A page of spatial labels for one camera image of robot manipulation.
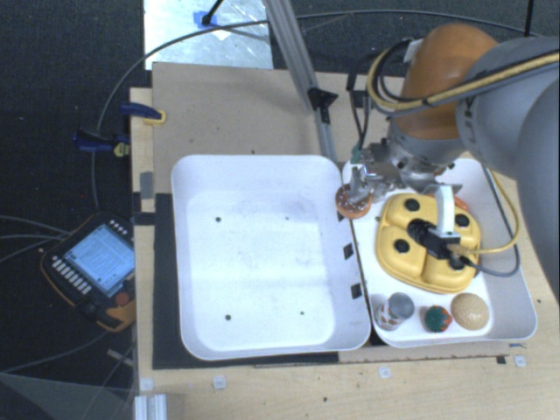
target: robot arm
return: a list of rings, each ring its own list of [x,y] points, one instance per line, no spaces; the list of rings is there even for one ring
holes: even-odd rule
[[[498,45],[466,25],[440,26],[420,45],[398,97],[384,97],[379,90],[386,58],[378,58],[368,76],[368,92],[376,108],[389,116],[390,129],[387,139],[362,152],[367,172],[360,174],[374,202],[389,184],[427,193],[435,176],[463,151],[515,179],[528,233],[556,299],[557,52],[558,38],[519,38]],[[387,173],[388,165],[398,170],[400,180]]]

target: black hole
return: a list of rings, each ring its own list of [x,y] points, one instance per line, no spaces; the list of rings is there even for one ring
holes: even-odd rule
[[[404,201],[404,206],[409,212],[417,212],[420,210],[420,203],[416,199],[406,199]]]
[[[465,265],[459,260],[450,260],[449,265],[453,270],[463,270],[465,268]]]
[[[396,240],[393,247],[399,254],[406,254],[410,250],[410,245],[405,240]]]
[[[468,216],[464,215],[464,214],[458,214],[457,216],[455,216],[455,223],[460,227],[460,228],[466,228],[468,227],[468,225],[471,223],[469,221]]]
[[[352,243],[347,244],[344,247],[344,258],[345,258],[345,260],[350,258],[353,254],[354,254],[354,248],[352,247]]]
[[[353,284],[353,285],[350,287],[350,290],[352,291],[352,298],[361,297],[361,286],[360,286],[359,283]]]

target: green ball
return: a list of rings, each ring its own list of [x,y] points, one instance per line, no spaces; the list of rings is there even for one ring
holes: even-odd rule
[[[443,306],[433,305],[426,312],[424,321],[428,330],[434,333],[441,333],[447,330],[447,327],[453,321],[453,318]]]

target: metal pole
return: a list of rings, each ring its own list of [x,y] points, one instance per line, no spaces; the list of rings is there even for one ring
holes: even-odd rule
[[[306,112],[312,111],[307,92],[310,88],[317,88],[317,77],[299,28],[296,15],[290,0],[262,0],[266,7],[267,18],[272,30],[276,34],[283,59],[290,70],[291,78],[297,93],[304,104]],[[336,161],[333,136],[330,124],[324,122],[321,109],[315,109],[315,124],[317,125],[318,140],[321,153]]]

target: yellow cable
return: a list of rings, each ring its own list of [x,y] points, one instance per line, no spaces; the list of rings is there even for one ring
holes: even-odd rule
[[[515,206],[514,206],[513,202],[509,198],[509,196],[506,193],[506,191],[504,190],[503,186],[501,186],[501,182],[498,180],[498,178],[496,177],[494,172],[490,171],[490,174],[492,174],[492,179],[493,179],[494,183],[496,184],[496,186],[500,190],[500,193],[503,195],[504,199],[506,200],[507,204],[509,205],[509,208],[511,208],[511,211],[514,215],[514,220],[515,220],[514,236],[512,236],[511,240],[509,240],[506,244],[504,244],[503,246],[499,246],[497,248],[470,249],[470,248],[465,248],[463,246],[460,246],[458,244],[448,245],[447,248],[451,252],[453,252],[454,254],[457,254],[459,256],[467,256],[467,255],[470,255],[470,254],[473,254],[473,255],[497,254],[499,252],[503,252],[504,250],[508,250],[508,249],[512,248],[517,243],[517,240],[519,239],[519,235],[521,233],[521,225],[520,225],[520,222],[519,222],[519,215],[517,214],[517,210],[515,210]]]
[[[491,84],[494,84],[496,82],[504,81],[505,79],[511,78],[512,76],[516,76],[517,74],[522,74],[522,73],[528,72],[530,70],[534,70],[538,67],[547,66],[548,64],[553,64],[553,63],[558,62],[560,60],[560,53],[553,52],[553,53],[547,54],[545,56],[542,56],[540,58],[529,60],[527,62],[524,62],[523,64],[520,64],[520,65],[517,65],[517,66],[511,66],[510,68],[507,68],[506,70],[502,70],[501,72],[498,72],[498,73],[494,73],[491,76],[487,76],[485,78],[480,78],[480,79],[474,80],[472,82],[468,82],[466,84],[462,84],[462,85],[459,85],[457,87],[454,87],[454,88],[451,88],[451,89],[448,89],[448,90],[444,90],[442,92],[439,92],[437,94],[433,94],[433,95],[428,96],[426,98],[419,98],[419,99],[416,99],[416,100],[413,100],[413,101],[394,102],[394,101],[388,101],[388,100],[385,100],[384,98],[381,98],[376,93],[375,88],[374,88],[375,71],[377,70],[377,67],[379,66],[379,63],[385,57],[385,55],[388,53],[388,51],[389,50],[384,51],[377,58],[375,58],[372,66],[369,68],[369,71],[367,73],[367,92],[369,93],[369,96],[372,98],[372,100],[374,100],[374,102],[377,103],[379,106],[381,106],[384,109],[387,109],[387,110],[392,109],[394,111],[416,109],[416,108],[419,108],[419,107],[422,107],[422,106],[435,105],[438,102],[440,102],[442,100],[445,100],[447,98],[457,96],[457,95],[461,95],[465,92],[469,92],[471,90],[476,90],[478,88],[483,88],[483,87],[489,86]]]

